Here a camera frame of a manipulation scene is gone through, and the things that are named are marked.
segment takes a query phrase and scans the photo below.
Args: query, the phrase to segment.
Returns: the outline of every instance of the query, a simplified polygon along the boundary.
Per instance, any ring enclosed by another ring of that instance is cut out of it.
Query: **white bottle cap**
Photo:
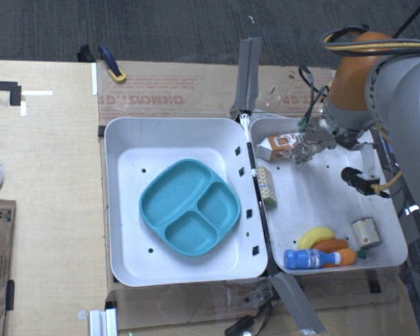
[[[335,255],[335,265],[339,265],[341,263],[341,254],[334,252],[333,253]]]

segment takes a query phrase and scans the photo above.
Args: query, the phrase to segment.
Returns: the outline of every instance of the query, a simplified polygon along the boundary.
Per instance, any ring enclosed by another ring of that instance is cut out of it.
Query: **dark gray carpet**
[[[0,0],[0,60],[76,61],[87,43],[117,60],[237,64],[262,37],[261,64],[335,68],[320,36],[368,24],[392,35],[420,0]],[[401,37],[420,39],[420,14]]]

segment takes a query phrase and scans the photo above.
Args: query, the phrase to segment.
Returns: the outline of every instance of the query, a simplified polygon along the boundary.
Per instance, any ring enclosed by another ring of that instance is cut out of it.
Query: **robotic arm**
[[[358,37],[352,43],[336,42],[346,34]],[[375,126],[387,131],[383,135],[420,208],[420,40],[392,39],[367,27],[345,27],[321,40],[342,59],[323,101],[322,118],[306,115],[296,162],[337,145],[365,152],[358,138]],[[363,194],[379,194],[371,188],[379,180],[357,169],[346,168],[342,178]]]

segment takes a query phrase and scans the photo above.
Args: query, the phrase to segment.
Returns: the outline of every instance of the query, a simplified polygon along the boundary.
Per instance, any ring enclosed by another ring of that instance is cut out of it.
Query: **can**
[[[361,249],[368,249],[381,244],[381,239],[379,238],[373,218],[358,219],[351,226]]]

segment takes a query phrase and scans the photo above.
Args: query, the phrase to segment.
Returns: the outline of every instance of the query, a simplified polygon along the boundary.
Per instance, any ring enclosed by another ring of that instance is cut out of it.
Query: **bottle label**
[[[321,266],[321,259],[317,251],[313,249],[308,250],[308,269],[317,269]]]

